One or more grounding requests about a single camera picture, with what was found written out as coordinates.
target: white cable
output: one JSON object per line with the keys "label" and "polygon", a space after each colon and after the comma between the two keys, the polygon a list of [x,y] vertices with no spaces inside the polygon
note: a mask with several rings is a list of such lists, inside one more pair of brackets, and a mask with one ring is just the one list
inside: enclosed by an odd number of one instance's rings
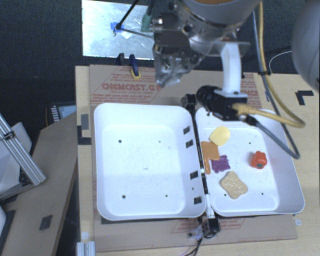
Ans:
{"label": "white cable", "polygon": [[270,59],[270,61],[269,61],[269,70],[270,70],[270,73],[273,73],[272,70],[271,70],[271,62],[272,62],[275,58],[277,58],[277,57],[279,57],[279,56],[281,56],[281,55],[284,55],[284,54],[288,54],[288,53],[292,53],[292,50],[288,50],[288,51],[279,53],[279,54],[277,54],[276,56],[273,56],[273,57]]}

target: green object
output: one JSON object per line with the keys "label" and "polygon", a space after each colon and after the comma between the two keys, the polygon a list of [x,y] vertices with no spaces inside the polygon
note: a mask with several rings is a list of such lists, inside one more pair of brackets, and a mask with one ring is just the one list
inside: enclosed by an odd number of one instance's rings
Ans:
{"label": "green object", "polygon": [[142,18],[142,26],[141,26],[141,32],[150,32],[150,24],[152,21],[152,15],[148,15],[145,13]]}

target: empty white tray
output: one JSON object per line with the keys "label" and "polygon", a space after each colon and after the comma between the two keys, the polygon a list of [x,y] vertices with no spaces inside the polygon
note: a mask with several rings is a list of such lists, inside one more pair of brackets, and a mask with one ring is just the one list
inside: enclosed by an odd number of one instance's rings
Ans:
{"label": "empty white tray", "polygon": [[[287,144],[280,123],[254,116],[262,125]],[[241,121],[222,121],[212,114],[207,116],[204,108],[196,112],[200,141],[209,141],[212,131],[225,126],[230,130],[230,139],[218,147],[220,156],[228,158],[229,170],[207,175],[210,204],[214,211],[225,217],[295,214],[305,206],[300,183],[291,156],[284,152],[260,129]],[[256,151],[266,154],[267,165],[263,169],[250,166]],[[220,186],[227,172],[234,171],[247,185],[247,193],[232,199]]]}
{"label": "empty white tray", "polygon": [[206,207],[190,114],[104,103],[94,111],[97,208],[112,221],[192,218]]}

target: yellow clamp pad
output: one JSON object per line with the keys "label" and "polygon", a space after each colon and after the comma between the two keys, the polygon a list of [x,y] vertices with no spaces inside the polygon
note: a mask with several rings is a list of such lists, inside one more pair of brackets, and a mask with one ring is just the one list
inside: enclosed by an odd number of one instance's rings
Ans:
{"label": "yellow clamp pad", "polygon": [[132,77],[133,77],[134,79],[140,79],[140,78],[141,78],[141,73],[140,73],[140,71],[139,71],[139,75],[138,75],[138,76],[135,76],[135,73],[134,73],[134,70],[133,70],[133,69],[131,69],[130,72],[131,72],[131,75],[132,75]]}

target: silver metal sheet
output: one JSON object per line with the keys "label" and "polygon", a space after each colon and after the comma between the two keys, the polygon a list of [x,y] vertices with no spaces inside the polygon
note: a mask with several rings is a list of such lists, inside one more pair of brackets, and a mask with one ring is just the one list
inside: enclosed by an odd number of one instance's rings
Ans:
{"label": "silver metal sheet", "polygon": [[[114,36],[112,24],[121,21],[130,4],[82,0],[83,55],[91,57],[126,58],[134,54],[137,59],[153,60],[153,38],[120,31]],[[136,5],[123,23],[126,30],[140,32],[147,6]]]}

